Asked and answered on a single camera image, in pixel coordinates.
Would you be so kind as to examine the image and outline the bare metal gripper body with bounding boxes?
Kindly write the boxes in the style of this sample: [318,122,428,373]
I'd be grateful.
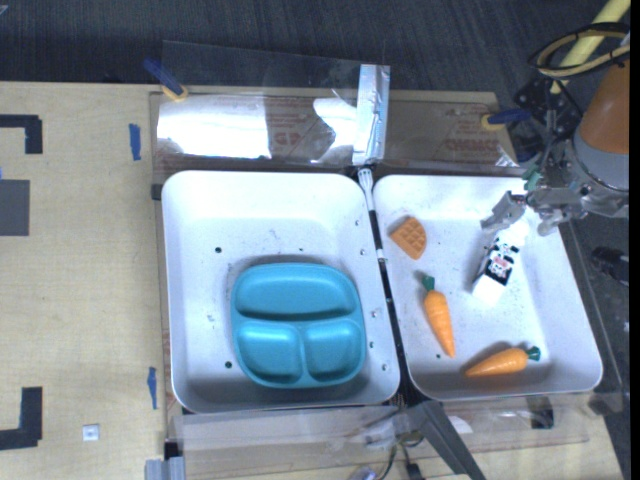
[525,161,630,220]

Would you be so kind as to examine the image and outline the blue divided plate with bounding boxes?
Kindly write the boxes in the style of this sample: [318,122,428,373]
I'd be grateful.
[229,261,368,390]

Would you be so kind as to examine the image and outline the orange toy carrot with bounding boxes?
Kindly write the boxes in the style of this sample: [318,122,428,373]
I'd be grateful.
[420,274,458,360]
[464,345,543,380]

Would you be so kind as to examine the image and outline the white plastic tray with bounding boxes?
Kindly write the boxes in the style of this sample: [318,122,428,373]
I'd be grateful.
[160,169,402,415]
[372,173,605,403]

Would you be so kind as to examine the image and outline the orange toy waffle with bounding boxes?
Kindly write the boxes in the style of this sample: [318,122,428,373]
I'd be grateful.
[389,215,429,262]

